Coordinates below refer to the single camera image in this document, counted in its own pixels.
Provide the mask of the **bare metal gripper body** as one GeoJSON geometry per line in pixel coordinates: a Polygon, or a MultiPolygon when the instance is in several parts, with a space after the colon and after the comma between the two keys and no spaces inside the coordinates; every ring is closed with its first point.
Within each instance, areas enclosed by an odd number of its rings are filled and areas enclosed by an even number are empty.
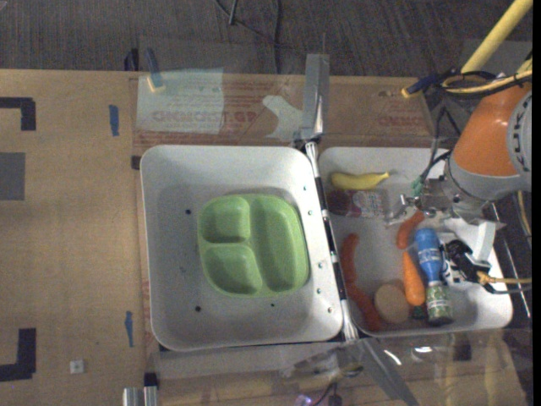
{"type": "Polygon", "coordinates": [[[425,216],[435,217],[439,213],[451,213],[453,207],[462,200],[462,195],[447,178],[428,178],[419,200],[420,210],[425,216]]]}

